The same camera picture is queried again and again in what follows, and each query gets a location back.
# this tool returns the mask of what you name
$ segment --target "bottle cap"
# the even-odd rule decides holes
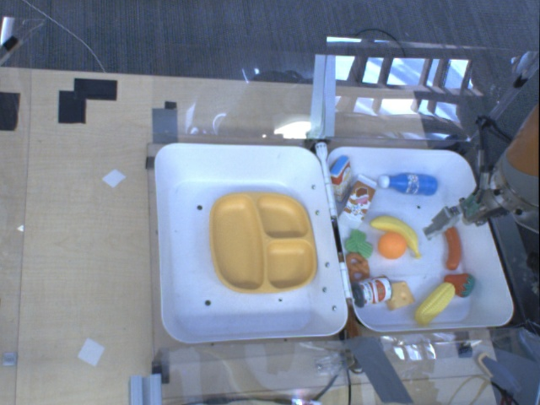
[[[386,189],[390,186],[390,177],[388,175],[381,175],[377,180],[377,184],[379,185],[379,187]]]

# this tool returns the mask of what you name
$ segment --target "toy orange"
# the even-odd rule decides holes
[[[388,232],[379,239],[377,248],[384,258],[395,260],[407,250],[407,241],[401,234]]]

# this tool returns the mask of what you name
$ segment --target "table surface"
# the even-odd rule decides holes
[[[58,92],[73,90],[75,78],[114,79],[117,99],[87,100],[86,124],[59,124]],[[242,108],[247,115],[261,114],[276,99],[311,100],[310,86],[251,88]],[[3,67],[0,91],[20,93],[17,130],[0,132],[0,213],[8,218],[0,221],[0,333],[6,333],[0,351],[19,355],[15,367],[0,367],[0,403],[127,403],[129,377],[148,375],[154,357],[145,169],[152,109],[174,101],[179,116],[188,116],[195,100],[209,110],[216,100],[238,103],[246,83]],[[112,170],[125,176],[116,187],[102,181]],[[489,332],[474,334],[490,350]],[[96,366],[78,359],[87,338],[105,348]],[[459,371],[450,362],[459,363]],[[197,364],[203,374],[204,363]],[[408,384],[415,398],[430,401],[438,394],[448,401],[470,376],[481,374],[472,359],[457,355],[434,365],[439,369],[431,379],[419,374]],[[199,382],[201,393],[212,384]],[[365,375],[353,382],[355,398],[378,403]],[[478,387],[467,383],[460,397],[470,400]],[[341,385],[325,403],[346,403],[346,397]],[[493,399],[491,389],[481,398]]]

